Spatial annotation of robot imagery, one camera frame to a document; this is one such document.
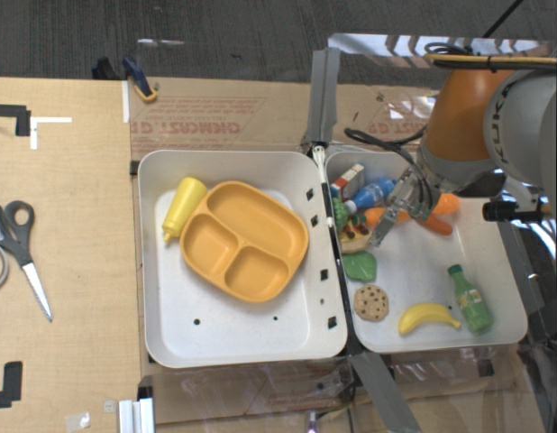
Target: green bottle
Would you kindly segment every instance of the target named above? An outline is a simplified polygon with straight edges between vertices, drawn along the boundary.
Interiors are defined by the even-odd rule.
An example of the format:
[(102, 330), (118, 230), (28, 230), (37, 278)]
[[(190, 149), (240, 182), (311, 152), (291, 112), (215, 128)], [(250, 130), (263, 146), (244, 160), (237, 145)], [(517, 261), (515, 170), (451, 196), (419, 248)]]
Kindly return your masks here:
[(469, 330), (473, 334), (479, 334), (489, 329), (493, 325), (493, 317), (487, 310), (480, 292), (467, 281), (459, 264), (451, 266), (448, 272), (455, 282), (455, 298)]

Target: scissors blade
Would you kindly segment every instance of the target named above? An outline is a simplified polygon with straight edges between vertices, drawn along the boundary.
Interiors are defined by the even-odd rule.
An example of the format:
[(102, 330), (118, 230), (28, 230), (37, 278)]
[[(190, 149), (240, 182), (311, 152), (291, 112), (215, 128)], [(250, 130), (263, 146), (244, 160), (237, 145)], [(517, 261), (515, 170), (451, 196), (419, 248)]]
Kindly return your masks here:
[(42, 288), (41, 280), (38, 277), (38, 272), (36, 271), (36, 267), (34, 263), (27, 263), (23, 266), (23, 270), (26, 273), (26, 278), (32, 287), (32, 291), (34, 292), (34, 297), (38, 301), (38, 304), (41, 306), (42, 311), (46, 315), (46, 318), (50, 322), (52, 322), (52, 313), (50, 312), (50, 307), (48, 306), (48, 301), (46, 300), (46, 294), (44, 293), (44, 289)]

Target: metal ring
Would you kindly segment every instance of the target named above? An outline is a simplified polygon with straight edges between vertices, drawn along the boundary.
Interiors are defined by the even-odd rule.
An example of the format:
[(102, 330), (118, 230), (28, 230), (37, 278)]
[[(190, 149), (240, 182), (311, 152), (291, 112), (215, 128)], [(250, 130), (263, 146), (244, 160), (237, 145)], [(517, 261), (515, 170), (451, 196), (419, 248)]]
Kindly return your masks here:
[(6, 277), (8, 277), (8, 258), (6, 257), (5, 251), (0, 246), (0, 259), (2, 260), (2, 271), (0, 272), (0, 286), (5, 283)]

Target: white plastic tray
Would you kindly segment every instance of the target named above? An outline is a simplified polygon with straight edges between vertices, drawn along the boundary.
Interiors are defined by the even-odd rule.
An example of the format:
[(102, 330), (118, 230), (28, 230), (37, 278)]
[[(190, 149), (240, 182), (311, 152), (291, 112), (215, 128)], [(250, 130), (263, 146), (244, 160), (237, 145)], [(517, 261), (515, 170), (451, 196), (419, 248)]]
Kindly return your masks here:
[[(347, 327), (312, 160), (296, 152), (156, 151), (142, 159), (138, 175), (145, 338), (159, 364), (188, 368), (318, 359), (342, 351)], [(185, 264), (178, 239), (163, 242), (162, 221), (185, 177), (208, 188), (243, 181), (306, 222), (306, 257), (275, 299), (247, 303), (228, 295)]]
[[(338, 152), (328, 158), (327, 178), (333, 181), (354, 163), (365, 167), (365, 183), (381, 177), (398, 178), (406, 162), (388, 152)], [(409, 220), (396, 225), (380, 247), (370, 247), (378, 262), (375, 284), (388, 294), (389, 313), (380, 322), (353, 313), (359, 340), (378, 353), (411, 352), (475, 345), (503, 345), (519, 341), (527, 331), (525, 308), (517, 290), (496, 223), (483, 220), (486, 199), (462, 198), (459, 209), (445, 217), (454, 230), (450, 236), (428, 231)], [(460, 263), (464, 273), (481, 291), (494, 324), (485, 334), (474, 336), (454, 299), (447, 273)], [(347, 280), (350, 300), (364, 282)], [(411, 333), (398, 333), (398, 320), (405, 309), (422, 301), (436, 301), (452, 309), (462, 326), (422, 325)]]

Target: green bottle cap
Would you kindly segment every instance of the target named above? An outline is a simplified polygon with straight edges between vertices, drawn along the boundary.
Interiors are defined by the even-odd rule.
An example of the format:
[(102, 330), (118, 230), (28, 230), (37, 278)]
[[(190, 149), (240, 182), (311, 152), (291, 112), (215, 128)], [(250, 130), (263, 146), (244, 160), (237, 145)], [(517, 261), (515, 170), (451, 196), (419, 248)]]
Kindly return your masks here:
[(456, 272), (461, 272), (462, 271), (462, 266), (460, 266), (458, 263), (454, 264), (453, 266), (451, 266), (451, 268), (449, 268), (448, 270), (449, 275), (455, 274)]

